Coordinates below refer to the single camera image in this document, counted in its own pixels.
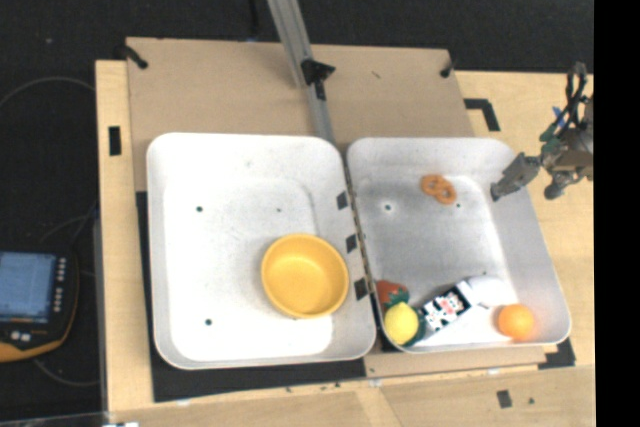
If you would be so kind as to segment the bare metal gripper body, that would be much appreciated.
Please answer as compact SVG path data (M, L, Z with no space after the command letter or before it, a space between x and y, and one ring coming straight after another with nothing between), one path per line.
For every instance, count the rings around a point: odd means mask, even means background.
M593 134L568 129L542 146L543 167L554 181L593 180Z

